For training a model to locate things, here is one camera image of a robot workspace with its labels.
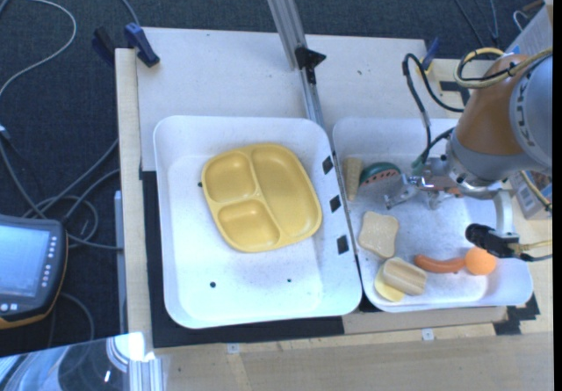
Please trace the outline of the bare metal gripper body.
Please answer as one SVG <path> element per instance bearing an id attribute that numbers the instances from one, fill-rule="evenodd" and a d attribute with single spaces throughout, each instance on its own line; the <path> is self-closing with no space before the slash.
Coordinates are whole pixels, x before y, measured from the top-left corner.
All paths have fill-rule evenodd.
<path id="1" fill-rule="evenodd" d="M 441 197 L 493 199 L 501 190 L 494 181 L 477 177 L 461 165 L 455 156 L 429 157 L 425 163 L 413 167 L 407 183 L 416 190 Z"/>

